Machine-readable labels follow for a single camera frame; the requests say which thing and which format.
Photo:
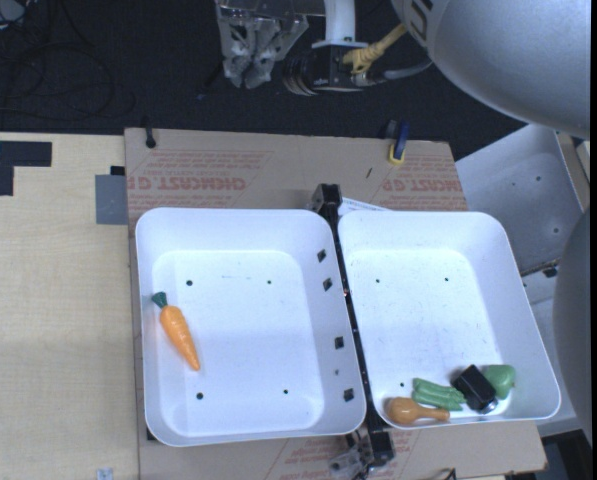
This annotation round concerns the white plastic tray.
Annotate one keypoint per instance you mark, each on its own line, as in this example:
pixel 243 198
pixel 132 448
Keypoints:
pixel 248 338
pixel 428 318

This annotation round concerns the green bean pods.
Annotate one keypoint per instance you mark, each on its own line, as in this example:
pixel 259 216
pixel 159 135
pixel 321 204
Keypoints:
pixel 435 394

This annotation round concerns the black cylinder on white bracket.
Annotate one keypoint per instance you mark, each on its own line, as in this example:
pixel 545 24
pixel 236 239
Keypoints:
pixel 339 15

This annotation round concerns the brown cardboard board red print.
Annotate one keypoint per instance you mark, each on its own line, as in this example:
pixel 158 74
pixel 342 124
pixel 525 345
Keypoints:
pixel 278 168

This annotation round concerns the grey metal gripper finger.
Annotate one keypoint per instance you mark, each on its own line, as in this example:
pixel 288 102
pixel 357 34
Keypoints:
pixel 237 53
pixel 270 50

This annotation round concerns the orange carrot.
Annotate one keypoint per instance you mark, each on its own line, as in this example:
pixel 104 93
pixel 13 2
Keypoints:
pixel 178 333

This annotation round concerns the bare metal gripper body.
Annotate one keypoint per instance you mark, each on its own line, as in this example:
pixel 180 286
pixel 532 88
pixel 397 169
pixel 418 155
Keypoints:
pixel 263 3

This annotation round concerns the orange toy drumstick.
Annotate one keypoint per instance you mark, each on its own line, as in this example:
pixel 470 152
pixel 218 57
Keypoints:
pixel 405 411

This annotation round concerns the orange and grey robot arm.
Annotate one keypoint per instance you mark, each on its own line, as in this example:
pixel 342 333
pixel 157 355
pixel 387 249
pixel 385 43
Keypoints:
pixel 508 43

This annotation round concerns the green pepper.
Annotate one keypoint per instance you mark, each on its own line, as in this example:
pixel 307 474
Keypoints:
pixel 502 379

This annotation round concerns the black rectangular bottle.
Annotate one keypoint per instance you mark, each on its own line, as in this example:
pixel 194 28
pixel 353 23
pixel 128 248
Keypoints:
pixel 474 387

